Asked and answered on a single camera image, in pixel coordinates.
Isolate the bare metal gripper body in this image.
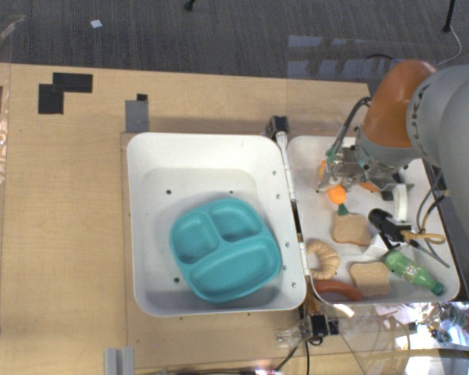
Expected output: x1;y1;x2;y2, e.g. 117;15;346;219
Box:
327;145;381;188

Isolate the orange carrot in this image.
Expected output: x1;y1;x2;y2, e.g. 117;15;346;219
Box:
327;184;349;216

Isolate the white plastic tray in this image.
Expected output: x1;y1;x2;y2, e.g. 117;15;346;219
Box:
126;131;308;319
287;134;461;306

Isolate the thin black and white rod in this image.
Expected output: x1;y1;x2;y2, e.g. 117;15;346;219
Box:
275;130;312;277

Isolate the tan bread slice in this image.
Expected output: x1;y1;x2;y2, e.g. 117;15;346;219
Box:
331;212;372;247
349;262;392;298

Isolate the white carton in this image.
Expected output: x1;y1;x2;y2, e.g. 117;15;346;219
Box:
363;234;388;263

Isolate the beige croissant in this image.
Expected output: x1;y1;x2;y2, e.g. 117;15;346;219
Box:
305;239;342;281

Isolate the green plastic bottle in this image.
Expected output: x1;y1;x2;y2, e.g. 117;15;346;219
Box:
382;249;446;297

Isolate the red sausage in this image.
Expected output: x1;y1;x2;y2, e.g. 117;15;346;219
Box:
313;279;363;303

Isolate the blue divided plate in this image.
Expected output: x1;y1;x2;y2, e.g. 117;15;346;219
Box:
168;198;284;305

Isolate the black cylinder on white bracket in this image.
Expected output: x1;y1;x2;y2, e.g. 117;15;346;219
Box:
367;184;414;252

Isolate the black block with wires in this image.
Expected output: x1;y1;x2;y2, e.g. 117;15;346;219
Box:
310;313;330;345
268;115;290;134

